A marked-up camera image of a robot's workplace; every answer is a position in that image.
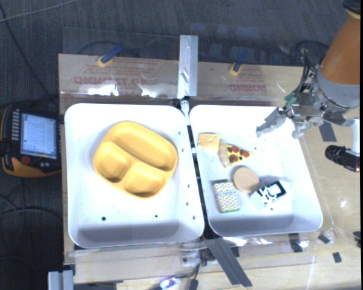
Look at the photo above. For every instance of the brown cardboard board red print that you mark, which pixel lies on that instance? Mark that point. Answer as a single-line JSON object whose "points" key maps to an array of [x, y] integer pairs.
{"points": [[124, 74]]}

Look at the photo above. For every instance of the yellow cheese slice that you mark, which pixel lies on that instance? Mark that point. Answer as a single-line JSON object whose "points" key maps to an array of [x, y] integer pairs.
{"points": [[208, 140]]}

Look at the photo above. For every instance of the black cylinder on white bracket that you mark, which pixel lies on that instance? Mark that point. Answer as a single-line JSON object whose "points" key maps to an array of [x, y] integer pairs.
{"points": [[345, 154]]}

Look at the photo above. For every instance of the white plastic tray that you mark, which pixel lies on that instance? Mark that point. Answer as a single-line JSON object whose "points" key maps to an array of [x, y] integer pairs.
{"points": [[87, 174], [278, 216]]}

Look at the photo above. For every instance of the yellow divided plate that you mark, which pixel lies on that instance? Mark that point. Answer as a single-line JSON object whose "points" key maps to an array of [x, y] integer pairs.
{"points": [[136, 159]]}

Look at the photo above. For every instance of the white and black packet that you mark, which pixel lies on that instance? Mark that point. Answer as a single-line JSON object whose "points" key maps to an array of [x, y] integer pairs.
{"points": [[270, 194]]}

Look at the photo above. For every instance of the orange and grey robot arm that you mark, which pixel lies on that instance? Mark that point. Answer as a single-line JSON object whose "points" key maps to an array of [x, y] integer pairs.
{"points": [[342, 56]]}

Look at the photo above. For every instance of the pizza slice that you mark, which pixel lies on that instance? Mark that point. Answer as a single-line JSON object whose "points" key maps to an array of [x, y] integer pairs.
{"points": [[236, 154]]}

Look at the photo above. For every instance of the yellow patterned carton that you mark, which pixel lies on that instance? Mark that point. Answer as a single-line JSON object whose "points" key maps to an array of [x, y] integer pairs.
{"points": [[226, 197]]}

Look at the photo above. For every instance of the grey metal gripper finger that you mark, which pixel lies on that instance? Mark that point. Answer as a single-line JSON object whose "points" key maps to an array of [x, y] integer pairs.
{"points": [[300, 129], [270, 123]]}

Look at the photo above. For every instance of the round tan biscuit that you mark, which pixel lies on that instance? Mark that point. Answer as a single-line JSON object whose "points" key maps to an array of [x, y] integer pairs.
{"points": [[245, 179]]}

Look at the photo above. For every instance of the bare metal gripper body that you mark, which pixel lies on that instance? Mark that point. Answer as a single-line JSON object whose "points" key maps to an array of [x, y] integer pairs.
{"points": [[313, 109]]}

